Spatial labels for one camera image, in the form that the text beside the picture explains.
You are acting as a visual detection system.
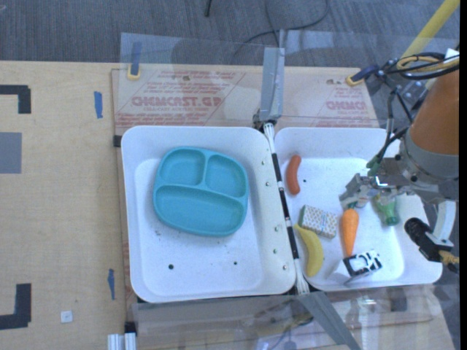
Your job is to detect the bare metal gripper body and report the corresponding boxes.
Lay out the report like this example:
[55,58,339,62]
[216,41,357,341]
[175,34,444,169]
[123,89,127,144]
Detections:
[368,157,459,204]

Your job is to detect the green bottle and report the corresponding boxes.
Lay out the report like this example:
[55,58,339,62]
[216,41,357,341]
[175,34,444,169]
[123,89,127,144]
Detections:
[371,192,401,227]

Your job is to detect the white plastic tray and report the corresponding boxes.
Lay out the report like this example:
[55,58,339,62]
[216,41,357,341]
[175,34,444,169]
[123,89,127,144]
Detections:
[120,125,297,304]
[273,126,444,293]

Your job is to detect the orange carrot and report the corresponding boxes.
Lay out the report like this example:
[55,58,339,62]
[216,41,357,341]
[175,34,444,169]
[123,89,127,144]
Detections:
[340,202,360,258]

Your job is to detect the white patterned carton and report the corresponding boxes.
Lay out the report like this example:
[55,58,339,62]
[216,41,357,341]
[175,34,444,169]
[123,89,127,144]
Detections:
[298,204,339,240]

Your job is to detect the orange sausage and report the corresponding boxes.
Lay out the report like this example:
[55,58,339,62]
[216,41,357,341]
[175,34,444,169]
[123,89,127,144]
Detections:
[285,154,303,196]

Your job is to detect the thin black and white rod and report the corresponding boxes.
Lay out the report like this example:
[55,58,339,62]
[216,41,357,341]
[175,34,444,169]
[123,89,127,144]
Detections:
[263,122,311,295]

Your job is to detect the yellow banana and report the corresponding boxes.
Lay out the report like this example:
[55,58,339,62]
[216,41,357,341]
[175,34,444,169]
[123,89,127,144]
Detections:
[293,223,325,279]

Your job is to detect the black and white carton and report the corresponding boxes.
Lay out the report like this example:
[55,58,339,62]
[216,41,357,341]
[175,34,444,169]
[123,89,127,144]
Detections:
[342,249,384,279]

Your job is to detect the blue divided plate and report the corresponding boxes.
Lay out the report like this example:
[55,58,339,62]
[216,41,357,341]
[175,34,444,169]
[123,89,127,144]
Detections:
[152,146,250,238]

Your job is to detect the black cylinder on white bracket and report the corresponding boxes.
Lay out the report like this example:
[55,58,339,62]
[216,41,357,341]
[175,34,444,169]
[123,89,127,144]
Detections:
[404,199,457,264]

